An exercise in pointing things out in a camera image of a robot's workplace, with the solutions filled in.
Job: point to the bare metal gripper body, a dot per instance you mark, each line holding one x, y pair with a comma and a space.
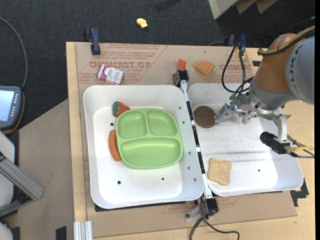
247, 106

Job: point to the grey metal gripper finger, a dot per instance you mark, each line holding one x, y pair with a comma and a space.
247, 117
226, 112

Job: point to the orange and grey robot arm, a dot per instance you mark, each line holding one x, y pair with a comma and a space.
275, 69

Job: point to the brown round biscuit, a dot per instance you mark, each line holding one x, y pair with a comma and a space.
203, 117

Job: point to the white plastic tray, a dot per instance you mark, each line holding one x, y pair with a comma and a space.
140, 186
245, 144

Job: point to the thin black and white rod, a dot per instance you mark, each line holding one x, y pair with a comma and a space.
197, 144

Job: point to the orange toy waffle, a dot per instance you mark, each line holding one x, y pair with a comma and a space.
204, 67

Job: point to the beige toy bread slice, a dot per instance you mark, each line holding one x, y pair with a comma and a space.
220, 171

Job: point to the green divided plate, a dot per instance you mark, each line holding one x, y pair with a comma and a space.
150, 146

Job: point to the brown cardboard board red print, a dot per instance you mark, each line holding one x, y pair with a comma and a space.
155, 59

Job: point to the red toy strawberry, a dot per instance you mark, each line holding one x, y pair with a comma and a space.
118, 108

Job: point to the orange toy sausage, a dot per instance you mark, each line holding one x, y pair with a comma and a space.
113, 146

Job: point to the pink and white carton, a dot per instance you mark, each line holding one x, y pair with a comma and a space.
110, 74

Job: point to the small yellow toy piece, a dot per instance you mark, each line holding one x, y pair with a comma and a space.
142, 23

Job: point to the black cylinder on white bracket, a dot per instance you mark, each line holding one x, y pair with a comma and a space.
271, 140

